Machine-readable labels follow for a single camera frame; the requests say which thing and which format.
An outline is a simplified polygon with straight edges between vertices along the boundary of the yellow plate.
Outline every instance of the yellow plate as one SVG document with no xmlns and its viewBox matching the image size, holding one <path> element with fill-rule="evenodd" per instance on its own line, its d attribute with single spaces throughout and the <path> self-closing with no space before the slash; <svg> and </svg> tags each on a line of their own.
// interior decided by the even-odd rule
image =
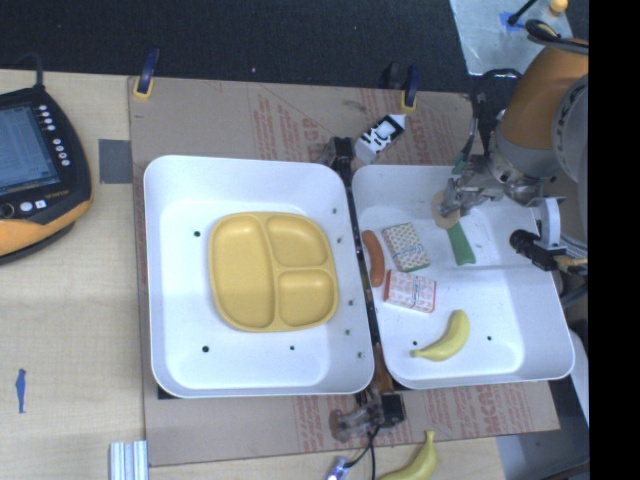
<svg viewBox="0 0 640 480">
<path fill-rule="evenodd" d="M 327 237 L 314 221 L 293 213 L 221 218 L 209 235 L 209 279 L 220 315 L 245 331 L 320 325 L 338 304 Z"/>
</svg>

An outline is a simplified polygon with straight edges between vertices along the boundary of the yellow and blue clip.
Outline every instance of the yellow and blue clip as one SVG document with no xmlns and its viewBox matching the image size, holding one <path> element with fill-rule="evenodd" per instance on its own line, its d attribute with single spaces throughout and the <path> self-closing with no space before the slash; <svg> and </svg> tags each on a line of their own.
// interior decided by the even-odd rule
<svg viewBox="0 0 640 480">
<path fill-rule="evenodd" d="M 159 57 L 160 50 L 158 48 L 150 48 L 147 52 L 142 66 L 142 74 L 136 77 L 133 84 L 133 95 L 139 100 L 148 100 L 151 97 L 154 85 L 153 75 L 156 72 Z"/>
</svg>

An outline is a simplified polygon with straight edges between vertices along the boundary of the cardboard sheet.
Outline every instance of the cardboard sheet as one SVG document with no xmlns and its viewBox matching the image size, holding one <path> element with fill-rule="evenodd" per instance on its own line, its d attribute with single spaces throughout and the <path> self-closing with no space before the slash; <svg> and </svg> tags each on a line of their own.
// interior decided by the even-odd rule
<svg viewBox="0 0 640 480">
<path fill-rule="evenodd" d="M 151 466 L 360 448 L 331 436 L 329 414 L 357 405 L 351 395 L 183 400 L 163 396 L 149 349 L 142 177 L 165 154 L 313 161 L 333 136 L 357 137 L 400 112 L 400 91 L 157 78 L 151 98 L 129 111 L 143 358 Z M 407 130 L 379 160 L 448 165 L 464 145 L 471 109 L 463 95 L 418 93 Z M 556 430 L 547 382 L 402 392 L 407 419 L 377 446 Z"/>
</svg>

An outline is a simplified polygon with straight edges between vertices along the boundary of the white tray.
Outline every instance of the white tray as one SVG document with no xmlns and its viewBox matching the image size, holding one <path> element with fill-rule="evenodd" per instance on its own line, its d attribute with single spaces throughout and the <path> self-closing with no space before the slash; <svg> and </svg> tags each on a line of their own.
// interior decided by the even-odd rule
<svg viewBox="0 0 640 480">
<path fill-rule="evenodd" d="M 460 222 L 476 263 L 459 267 L 446 231 L 431 216 L 431 199 L 450 177 L 450 167 L 383 165 L 363 167 L 354 176 L 360 231 L 376 232 L 387 268 L 393 263 L 380 231 L 413 222 L 431 260 L 415 273 L 437 282 L 436 309 L 430 314 L 387 304 L 383 287 L 373 289 L 389 373 L 411 389 L 568 375 L 574 350 L 552 275 L 509 245 L 516 229 L 536 231 L 532 210 L 506 197 L 473 208 Z M 411 357 L 412 349 L 444 333 L 450 312 L 458 308 L 471 323 L 464 348 L 442 362 Z"/>
<path fill-rule="evenodd" d="M 319 164 L 164 156 L 144 175 L 151 364 L 183 398 L 355 393 L 373 376 L 373 351 L 344 185 Z M 325 232 L 338 307 L 304 330 L 254 333 L 216 311 L 207 239 L 221 217 L 283 211 Z"/>
</svg>

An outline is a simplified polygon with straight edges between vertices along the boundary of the brown sausage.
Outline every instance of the brown sausage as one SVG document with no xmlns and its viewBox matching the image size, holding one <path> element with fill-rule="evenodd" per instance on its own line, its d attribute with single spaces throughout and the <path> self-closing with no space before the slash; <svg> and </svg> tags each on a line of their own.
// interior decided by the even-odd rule
<svg viewBox="0 0 640 480">
<path fill-rule="evenodd" d="M 371 260 L 371 269 L 369 270 L 371 286 L 377 288 L 384 279 L 384 253 L 378 237 L 371 230 L 362 232 L 362 243 L 367 248 L 369 259 Z"/>
</svg>

